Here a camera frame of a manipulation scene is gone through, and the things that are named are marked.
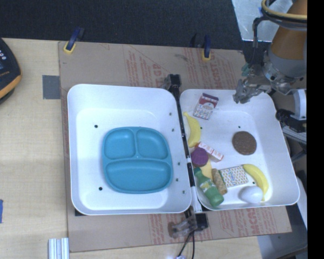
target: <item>dark fabric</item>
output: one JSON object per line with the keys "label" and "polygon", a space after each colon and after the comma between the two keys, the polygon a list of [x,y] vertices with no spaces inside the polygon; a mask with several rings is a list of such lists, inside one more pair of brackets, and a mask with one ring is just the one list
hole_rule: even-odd
{"label": "dark fabric", "polygon": [[1,37],[68,40],[77,26],[87,42],[186,47],[198,33],[243,48],[231,0],[0,0]]}

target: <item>brown disc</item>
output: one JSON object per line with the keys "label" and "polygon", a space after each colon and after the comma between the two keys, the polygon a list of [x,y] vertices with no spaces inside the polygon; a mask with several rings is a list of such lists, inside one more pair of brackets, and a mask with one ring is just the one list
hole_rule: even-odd
{"label": "brown disc", "polygon": [[250,155],[257,149],[257,142],[249,132],[236,132],[233,136],[232,143],[234,149],[243,155]]}

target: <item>gray tape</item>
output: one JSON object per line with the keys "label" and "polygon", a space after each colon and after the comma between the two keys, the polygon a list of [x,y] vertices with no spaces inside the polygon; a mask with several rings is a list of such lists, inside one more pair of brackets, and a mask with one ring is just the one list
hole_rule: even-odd
{"label": "gray tape", "polygon": [[43,99],[60,99],[60,76],[42,75]]}

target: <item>yellow banana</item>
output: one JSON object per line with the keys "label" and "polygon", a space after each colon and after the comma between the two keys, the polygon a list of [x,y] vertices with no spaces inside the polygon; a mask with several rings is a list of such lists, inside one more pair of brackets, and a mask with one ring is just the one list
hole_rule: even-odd
{"label": "yellow banana", "polygon": [[247,174],[249,174],[253,179],[256,181],[257,186],[262,189],[263,191],[263,199],[265,200],[264,196],[269,189],[269,183],[266,179],[264,173],[255,165],[253,164],[243,164],[243,168]]}
{"label": "yellow banana", "polygon": [[190,148],[194,147],[200,140],[200,125],[196,118],[191,117],[186,111],[183,115],[187,118],[188,125],[190,126],[190,136],[187,139],[187,144]]}

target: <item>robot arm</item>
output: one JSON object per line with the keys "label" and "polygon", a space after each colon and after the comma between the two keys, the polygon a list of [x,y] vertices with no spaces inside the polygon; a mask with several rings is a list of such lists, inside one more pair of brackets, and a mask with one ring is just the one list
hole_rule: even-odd
{"label": "robot arm", "polygon": [[257,26],[270,20],[278,28],[260,64],[253,60],[242,68],[244,80],[238,81],[233,96],[236,103],[246,103],[262,92],[275,91],[284,95],[293,94],[292,85],[306,75],[307,66],[307,0],[296,0],[287,13],[270,10],[275,0],[262,1],[262,14],[253,23],[253,54],[258,47]]}

